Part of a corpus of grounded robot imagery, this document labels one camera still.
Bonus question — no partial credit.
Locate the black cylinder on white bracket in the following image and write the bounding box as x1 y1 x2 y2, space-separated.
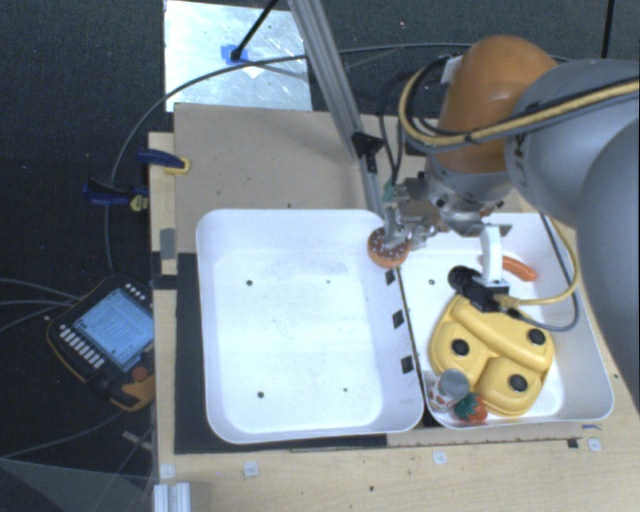
447 224 512 312

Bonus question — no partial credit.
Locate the brown doughnut with sprinkles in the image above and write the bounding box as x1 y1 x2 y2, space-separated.
367 227 412 269

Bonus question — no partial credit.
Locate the brown cardboard board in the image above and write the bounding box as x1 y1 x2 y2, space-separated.
172 102 596 454

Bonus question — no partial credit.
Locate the orange sausage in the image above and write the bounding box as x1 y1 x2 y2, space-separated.
501 254 538 283

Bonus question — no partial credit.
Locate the yellow divided plate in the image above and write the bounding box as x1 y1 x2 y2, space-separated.
427 293 557 418

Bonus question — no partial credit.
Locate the white plastic tray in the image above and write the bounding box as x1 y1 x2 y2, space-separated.
194 208 426 445
397 212 615 431

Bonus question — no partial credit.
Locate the red strawberry with green leaves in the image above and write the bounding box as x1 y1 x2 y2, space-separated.
452 392 489 423

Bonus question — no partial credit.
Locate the white can with grey lid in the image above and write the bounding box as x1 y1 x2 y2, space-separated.
430 368 472 413

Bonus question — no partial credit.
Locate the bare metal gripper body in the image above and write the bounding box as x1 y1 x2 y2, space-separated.
398 172 513 238

